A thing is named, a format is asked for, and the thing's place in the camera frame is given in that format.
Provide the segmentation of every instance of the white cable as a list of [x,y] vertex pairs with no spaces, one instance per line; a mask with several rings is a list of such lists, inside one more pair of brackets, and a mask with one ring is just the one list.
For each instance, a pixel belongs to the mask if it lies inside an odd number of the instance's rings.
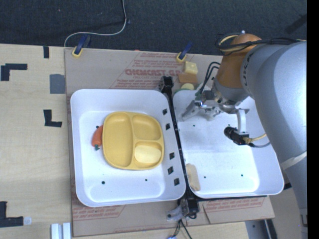
[[305,157],[307,157],[307,151],[301,153],[299,156],[297,157],[292,157],[287,159],[286,161],[282,162],[280,164],[281,168],[286,170],[287,168],[296,165],[297,163],[299,163],[300,161],[302,161]]
[[123,24],[123,27],[120,31],[116,32],[116,33],[111,33],[111,34],[100,34],[100,33],[92,33],[92,32],[77,32],[77,33],[73,33],[73,34],[70,34],[64,41],[64,47],[66,47],[66,42],[74,35],[76,34],[92,34],[92,35],[99,35],[99,36],[113,36],[113,35],[117,35],[119,33],[121,33],[125,26],[126,26],[126,23],[127,23],[127,16],[126,16],[126,10],[125,10],[125,3],[124,3],[124,0],[122,0],[122,7],[123,7],[123,13],[124,13],[124,17],[125,17],[125,20],[124,20],[124,24]]

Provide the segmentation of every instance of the dark carpet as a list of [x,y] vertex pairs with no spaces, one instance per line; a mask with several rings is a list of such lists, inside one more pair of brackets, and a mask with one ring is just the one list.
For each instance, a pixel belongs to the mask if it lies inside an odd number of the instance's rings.
[[[219,34],[307,38],[307,0],[125,0],[128,24],[92,36],[92,48],[220,55]],[[63,46],[74,32],[117,32],[121,0],[0,0],[0,43]],[[80,35],[67,46],[75,46]]]

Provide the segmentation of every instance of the metal bracket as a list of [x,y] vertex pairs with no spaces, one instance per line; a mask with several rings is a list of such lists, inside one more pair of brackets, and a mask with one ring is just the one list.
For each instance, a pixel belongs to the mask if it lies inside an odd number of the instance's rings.
[[172,94],[172,88],[174,87],[174,82],[171,76],[162,76],[157,89],[162,92],[166,93],[168,95]]
[[199,204],[196,199],[182,198],[179,206],[166,213],[168,221],[179,221],[182,218],[196,215],[199,212]]
[[71,224],[51,224],[50,239],[71,239]]
[[238,109],[236,112],[237,120],[238,120],[238,133],[247,133],[246,132],[246,110]]

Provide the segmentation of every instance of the cardboard sheet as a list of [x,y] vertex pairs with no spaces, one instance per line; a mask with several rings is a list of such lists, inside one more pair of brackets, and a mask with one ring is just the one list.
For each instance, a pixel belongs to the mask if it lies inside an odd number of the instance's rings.
[[[92,236],[120,232],[174,228],[176,222],[166,220],[166,212],[177,201],[90,208],[76,197],[70,97],[79,89],[155,89],[162,76],[172,76],[174,91],[181,83],[178,74],[184,64],[176,62],[177,54],[85,49],[80,58],[65,49],[66,94],[72,187],[73,236]],[[204,79],[208,65],[221,61],[220,56],[189,54],[187,60],[198,67],[197,78]],[[200,212],[187,226],[269,219],[274,212],[268,197],[200,202]]]

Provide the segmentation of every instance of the blue clamp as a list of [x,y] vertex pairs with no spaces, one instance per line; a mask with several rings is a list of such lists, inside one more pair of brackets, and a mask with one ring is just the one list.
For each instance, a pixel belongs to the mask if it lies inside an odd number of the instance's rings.
[[192,46],[193,46],[193,43],[191,41],[189,41],[188,44],[186,45],[186,47],[184,48],[184,50],[178,53],[178,55],[176,57],[176,61],[178,63],[182,63],[185,61],[186,53],[191,49]]
[[83,34],[79,44],[73,49],[72,56],[75,58],[79,58],[82,54],[83,48],[90,46],[91,36],[88,34]]

